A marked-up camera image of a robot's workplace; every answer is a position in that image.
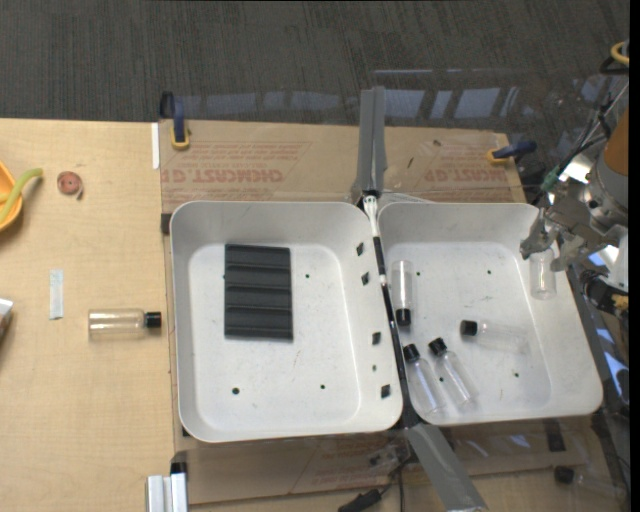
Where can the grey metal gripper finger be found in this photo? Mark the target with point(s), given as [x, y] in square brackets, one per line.
[536, 239]
[566, 252]

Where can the orange plate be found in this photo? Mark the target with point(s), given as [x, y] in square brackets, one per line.
[10, 212]

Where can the red round disc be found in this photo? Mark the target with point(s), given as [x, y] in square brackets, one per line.
[69, 183]

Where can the black cylinder on white bracket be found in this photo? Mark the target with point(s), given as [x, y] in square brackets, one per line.
[607, 287]

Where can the clear plastic bottle without cap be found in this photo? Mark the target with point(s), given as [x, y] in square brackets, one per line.
[543, 277]

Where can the clear plastic bottle black cap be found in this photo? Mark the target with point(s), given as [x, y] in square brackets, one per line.
[500, 336]
[402, 287]
[120, 323]
[565, 475]
[425, 382]
[454, 372]

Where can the brown cardboard board red print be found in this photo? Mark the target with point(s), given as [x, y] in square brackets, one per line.
[300, 165]

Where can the black ribbed mat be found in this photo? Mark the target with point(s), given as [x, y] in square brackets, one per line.
[258, 292]

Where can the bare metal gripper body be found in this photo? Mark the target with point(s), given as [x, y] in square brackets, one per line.
[585, 215]

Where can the grey and brown box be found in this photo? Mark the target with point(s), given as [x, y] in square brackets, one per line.
[4, 320]

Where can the white plastic tray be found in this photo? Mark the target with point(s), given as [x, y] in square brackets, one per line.
[500, 385]
[280, 380]

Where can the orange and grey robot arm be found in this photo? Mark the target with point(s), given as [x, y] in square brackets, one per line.
[616, 150]

